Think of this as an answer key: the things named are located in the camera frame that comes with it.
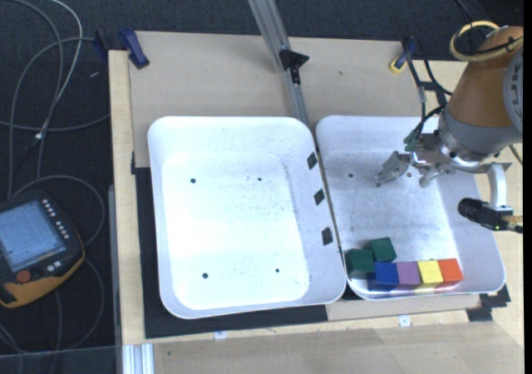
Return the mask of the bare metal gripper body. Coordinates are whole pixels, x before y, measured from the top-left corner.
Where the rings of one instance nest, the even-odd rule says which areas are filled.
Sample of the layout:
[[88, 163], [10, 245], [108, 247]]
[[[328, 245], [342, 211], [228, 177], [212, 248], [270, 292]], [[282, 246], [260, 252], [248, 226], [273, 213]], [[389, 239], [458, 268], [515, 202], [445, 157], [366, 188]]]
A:
[[482, 140], [463, 143], [447, 132], [415, 133], [409, 139], [409, 153], [411, 164], [419, 170], [475, 173], [494, 154], [494, 146]]

